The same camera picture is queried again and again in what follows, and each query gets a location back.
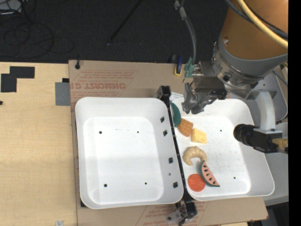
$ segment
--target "red circle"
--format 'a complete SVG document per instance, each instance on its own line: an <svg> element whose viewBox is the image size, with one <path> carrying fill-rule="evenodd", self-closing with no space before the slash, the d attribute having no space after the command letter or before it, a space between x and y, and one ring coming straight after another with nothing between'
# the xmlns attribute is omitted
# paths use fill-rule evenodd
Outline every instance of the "red circle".
<svg viewBox="0 0 301 226"><path fill-rule="evenodd" d="M199 174L191 174L188 178L188 186L191 188L192 191L200 192L205 187L205 181Z"/></svg>

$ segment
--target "watermelon slice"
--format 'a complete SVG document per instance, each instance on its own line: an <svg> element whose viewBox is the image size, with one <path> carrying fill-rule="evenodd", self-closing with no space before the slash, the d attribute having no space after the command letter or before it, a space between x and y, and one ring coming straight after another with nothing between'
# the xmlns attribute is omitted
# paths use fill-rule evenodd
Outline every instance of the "watermelon slice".
<svg viewBox="0 0 301 226"><path fill-rule="evenodd" d="M211 186L220 186L216 181L215 177L213 176L211 170L208 168L205 161L202 161L201 163L200 172L202 178L206 183L208 183Z"/></svg>

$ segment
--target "croissant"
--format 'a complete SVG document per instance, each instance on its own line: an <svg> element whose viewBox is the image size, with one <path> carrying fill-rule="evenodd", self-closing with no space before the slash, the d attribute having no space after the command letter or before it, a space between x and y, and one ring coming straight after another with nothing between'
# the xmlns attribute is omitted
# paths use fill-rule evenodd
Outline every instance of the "croissant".
<svg viewBox="0 0 301 226"><path fill-rule="evenodd" d="M184 152L183 160L186 164L192 166L191 158L199 157L201 161L207 161L206 153L200 149L198 146L191 146L186 149Z"/></svg>

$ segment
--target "yellow cheese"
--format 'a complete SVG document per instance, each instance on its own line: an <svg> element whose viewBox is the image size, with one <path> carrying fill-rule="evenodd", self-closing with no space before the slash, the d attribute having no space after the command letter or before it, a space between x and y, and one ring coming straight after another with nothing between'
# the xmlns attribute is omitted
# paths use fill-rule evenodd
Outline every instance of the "yellow cheese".
<svg viewBox="0 0 301 226"><path fill-rule="evenodd" d="M191 141L206 144L207 143L206 133L196 128L192 129Z"/></svg>

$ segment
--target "empty white tray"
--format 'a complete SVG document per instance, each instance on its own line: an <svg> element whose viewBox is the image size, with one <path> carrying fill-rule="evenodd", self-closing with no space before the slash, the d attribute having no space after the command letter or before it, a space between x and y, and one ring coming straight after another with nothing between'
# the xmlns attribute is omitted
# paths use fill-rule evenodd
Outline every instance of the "empty white tray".
<svg viewBox="0 0 301 226"><path fill-rule="evenodd" d="M178 202L182 179L166 105L155 98L80 99L79 184L92 209Z"/></svg>
<svg viewBox="0 0 301 226"><path fill-rule="evenodd" d="M253 120L247 105L238 99L216 100L207 105L204 112L186 114L182 110L183 98L173 101L181 116L194 124L207 135L207 144L193 143L190 137L182 135L175 128L176 139L181 154L187 147L197 145L207 154L207 165L220 187L205 186L201 192L187 187L196 200L208 201L226 198L266 196L274 191L274 180L264 153L238 142L233 130L238 124L252 124ZM200 159L191 160L193 166L182 160L185 178L200 173Z"/></svg>

